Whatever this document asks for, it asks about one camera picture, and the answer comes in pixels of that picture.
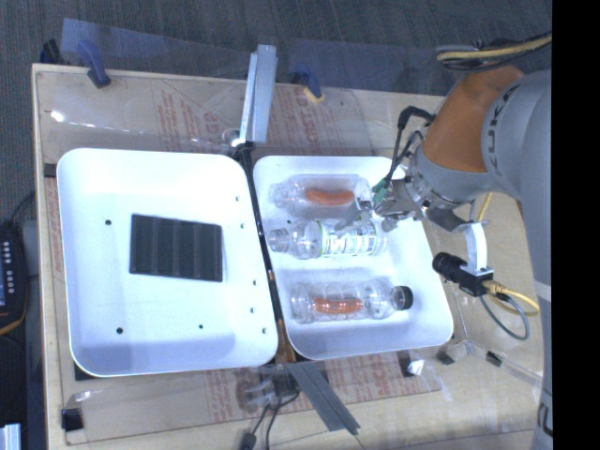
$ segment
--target white tray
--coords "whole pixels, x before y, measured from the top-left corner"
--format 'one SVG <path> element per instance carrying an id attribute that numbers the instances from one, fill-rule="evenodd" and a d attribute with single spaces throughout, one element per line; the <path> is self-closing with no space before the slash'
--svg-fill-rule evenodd
<path id="1" fill-rule="evenodd" d="M 273 307 L 248 182 L 235 161 L 76 149 L 60 159 L 57 178 L 70 347 L 84 371 L 255 367 L 273 357 Z M 130 274 L 135 213 L 221 225 L 222 281 Z"/>
<path id="2" fill-rule="evenodd" d="M 358 174 L 374 186 L 390 169 L 385 157 L 264 157 L 254 169 L 264 232 L 284 226 L 294 216 L 270 201 L 270 188 L 289 177 L 307 174 Z M 311 360 L 322 360 L 442 345 L 453 332 L 450 308 L 421 222 L 400 221 L 388 234 L 379 256 L 296 260 L 269 250 L 291 344 Z M 292 317 L 291 287 L 298 281 L 321 283 L 387 277 L 412 288 L 408 310 L 380 320 L 298 323 Z"/>

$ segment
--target plastic bottle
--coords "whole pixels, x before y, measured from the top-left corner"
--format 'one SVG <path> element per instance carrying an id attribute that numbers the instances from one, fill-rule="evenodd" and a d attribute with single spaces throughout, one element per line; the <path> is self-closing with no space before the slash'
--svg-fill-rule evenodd
<path id="1" fill-rule="evenodd" d="M 301 174 L 272 186 L 277 208 L 302 218 L 334 218 L 354 199 L 370 200 L 368 181 L 353 174 Z"/>
<path id="2" fill-rule="evenodd" d="M 272 251 L 288 253 L 296 259 L 379 255 L 387 237 L 379 221 L 355 223 L 344 232 L 336 232 L 338 220 L 297 220 L 289 227 L 272 230 L 268 244 Z"/>
<path id="3" fill-rule="evenodd" d="M 413 291 L 386 278 L 348 283 L 297 283 L 292 315 L 299 323 L 386 319 L 413 305 Z"/>

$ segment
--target black rectangle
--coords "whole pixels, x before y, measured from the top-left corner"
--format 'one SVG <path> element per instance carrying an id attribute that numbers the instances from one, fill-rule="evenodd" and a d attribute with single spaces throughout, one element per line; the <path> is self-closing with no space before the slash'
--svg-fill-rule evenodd
<path id="1" fill-rule="evenodd" d="M 129 273 L 223 281 L 222 228 L 132 215 Z"/>

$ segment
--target gray floor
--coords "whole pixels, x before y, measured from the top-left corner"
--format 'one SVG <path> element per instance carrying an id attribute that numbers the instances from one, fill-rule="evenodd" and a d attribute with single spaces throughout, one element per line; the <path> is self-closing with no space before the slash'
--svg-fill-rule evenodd
<path id="1" fill-rule="evenodd" d="M 257 43 L 278 47 L 277 79 L 303 61 L 321 84 L 443 95 L 456 75 L 432 60 L 436 46 L 520 40 L 552 28 L 553 0 L 0 0 L 0 212 L 9 219 L 34 190 L 31 65 L 54 38 L 69 63 L 72 42 L 104 30 L 107 68 L 244 78 Z M 156 37 L 171 50 L 158 54 Z M 127 53 L 110 52 L 123 38 Z M 175 46 L 176 40 L 189 42 Z M 517 61 L 551 66 L 551 48 Z M 16 223 L 34 218 L 27 202 Z M 23 345 L 24 330 L 10 335 Z M 16 382 L 23 360 L 0 347 L 0 381 Z M 0 414 L 24 422 L 17 402 Z"/>

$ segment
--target bottle label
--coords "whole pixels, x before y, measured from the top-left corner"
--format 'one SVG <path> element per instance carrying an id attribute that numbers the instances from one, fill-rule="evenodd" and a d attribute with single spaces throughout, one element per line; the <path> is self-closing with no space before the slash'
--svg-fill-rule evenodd
<path id="1" fill-rule="evenodd" d="M 317 220 L 322 232 L 320 257 L 337 255 L 370 255 L 378 246 L 380 236 L 372 222 L 354 225 L 338 234 L 331 224 Z"/>

